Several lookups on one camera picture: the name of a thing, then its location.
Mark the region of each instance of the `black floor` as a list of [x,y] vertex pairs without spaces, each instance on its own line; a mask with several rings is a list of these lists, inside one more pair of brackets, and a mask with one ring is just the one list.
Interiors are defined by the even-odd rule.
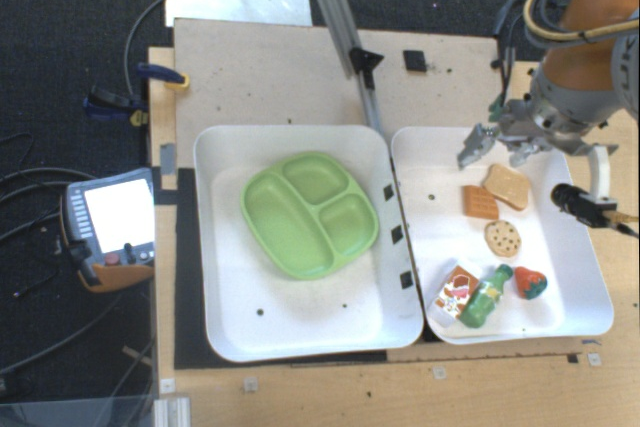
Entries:
[[[89,120],[82,100],[94,85],[126,94],[121,69],[125,38],[152,1],[0,0],[0,199],[27,184],[22,179],[2,183],[3,176],[18,169],[55,166],[109,176],[146,163],[143,130]],[[350,0],[362,28],[479,36],[491,35],[494,16],[505,1]],[[315,7],[313,13],[322,23]],[[540,57],[521,37],[516,40],[519,57]],[[170,43],[171,33],[158,11],[142,27],[132,62],[144,60],[148,46]],[[57,195],[46,190],[0,203],[0,237],[56,204]],[[64,339],[115,298],[80,286],[68,260],[54,254],[58,237],[58,227],[49,224],[0,244],[0,369]],[[21,299],[13,298],[56,265],[56,277]],[[140,350],[149,341],[149,295],[148,285],[125,291],[90,331],[20,368],[15,374],[20,394],[6,400],[108,396],[131,363],[122,347]],[[144,392],[148,379],[148,369],[137,368],[119,394]]]

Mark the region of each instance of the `cookie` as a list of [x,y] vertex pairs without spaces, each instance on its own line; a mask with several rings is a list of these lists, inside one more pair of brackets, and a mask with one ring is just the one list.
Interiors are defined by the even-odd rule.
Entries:
[[529,204],[529,179],[519,171],[501,164],[494,164],[489,168],[482,186],[496,199],[516,210],[524,210]]
[[498,256],[511,258],[518,254],[522,240],[516,227],[508,221],[494,221],[484,229],[489,249]]
[[482,187],[465,185],[463,188],[464,215],[481,219],[498,219],[498,205],[494,197]]

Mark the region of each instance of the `wooden table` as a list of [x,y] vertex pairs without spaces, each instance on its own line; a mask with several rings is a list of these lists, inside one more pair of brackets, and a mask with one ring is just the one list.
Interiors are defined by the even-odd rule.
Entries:
[[[480,121],[479,117],[484,115],[488,105],[486,88],[489,96],[495,96],[499,85],[495,74],[487,75],[490,84],[486,84],[486,78],[479,78],[486,72],[478,71],[473,54],[485,52],[478,48],[489,49],[490,44],[485,42],[474,47],[479,44],[479,38],[394,34],[387,33],[383,39],[409,41],[415,46],[420,38],[427,38],[429,41],[425,44],[436,49],[433,58],[440,66],[440,73],[436,73],[437,68],[431,70],[432,87],[422,93],[433,95],[433,105],[425,108],[434,110],[434,124],[442,124],[438,116],[446,117],[446,112],[437,112],[442,111],[438,101],[459,106],[458,114],[462,114],[450,115],[450,124],[460,125],[460,117],[468,120],[469,127]],[[367,44],[367,41],[379,42],[379,36],[364,31],[362,38]],[[339,66],[333,52],[330,46],[326,48],[330,56],[327,59],[335,59]],[[174,50],[151,49],[150,60],[173,66]],[[517,63],[513,96],[521,96],[528,90],[527,71],[532,65]],[[447,90],[446,81],[453,80],[452,72],[458,88]],[[376,77],[382,77],[378,80],[386,80],[385,73],[384,70],[377,73]],[[474,90],[481,94],[471,94]],[[176,143],[176,95],[179,94],[164,88],[161,82],[150,84],[154,166],[160,165],[161,148]],[[381,105],[383,101],[394,101],[389,95],[382,84]],[[402,122],[402,117],[398,117],[397,123]],[[621,211],[636,214],[638,130],[635,122],[625,112],[619,112],[612,117],[606,130],[591,134],[589,140],[595,141],[596,137],[600,143],[621,145],[611,159],[611,194],[618,199]],[[178,147],[178,162],[184,157],[180,151]],[[570,159],[569,167],[574,183],[588,189],[586,159]],[[171,173],[164,174],[162,184],[166,189],[175,188],[175,177]],[[427,344],[417,343],[406,349],[389,351],[388,361],[378,364],[281,364],[175,370],[176,209],[157,206],[156,214],[155,320],[159,390],[161,397],[190,398],[194,426],[386,427],[435,425],[436,422],[465,422],[478,427],[637,425],[640,417],[640,317],[636,239],[611,230],[590,231],[615,309],[612,329],[595,339],[547,338],[473,346],[441,343],[427,347]],[[568,355],[577,356],[577,362],[570,362],[572,358]],[[245,390],[246,378],[257,379],[257,391]]]

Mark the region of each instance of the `control panel screen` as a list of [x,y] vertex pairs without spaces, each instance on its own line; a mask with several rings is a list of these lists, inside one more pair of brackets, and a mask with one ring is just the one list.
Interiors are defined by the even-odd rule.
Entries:
[[153,196],[146,180],[92,189],[84,197],[103,253],[154,241]]

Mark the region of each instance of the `red strawberry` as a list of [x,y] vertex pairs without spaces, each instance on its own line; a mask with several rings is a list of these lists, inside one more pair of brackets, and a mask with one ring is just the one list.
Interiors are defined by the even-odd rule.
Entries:
[[524,299],[535,299],[547,288],[547,277],[526,267],[515,268],[518,295]]

